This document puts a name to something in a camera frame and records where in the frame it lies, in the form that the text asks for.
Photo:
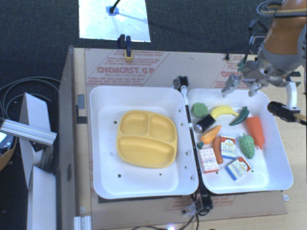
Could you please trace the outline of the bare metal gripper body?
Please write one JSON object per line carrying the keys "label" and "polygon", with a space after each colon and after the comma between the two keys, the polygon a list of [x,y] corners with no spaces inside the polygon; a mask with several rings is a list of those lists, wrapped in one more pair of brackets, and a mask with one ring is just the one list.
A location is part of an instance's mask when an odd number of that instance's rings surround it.
{"label": "bare metal gripper body", "polygon": [[282,71],[267,61],[247,61],[241,68],[242,81],[246,84],[267,86],[269,84],[280,87],[284,85],[285,78],[291,71]]}

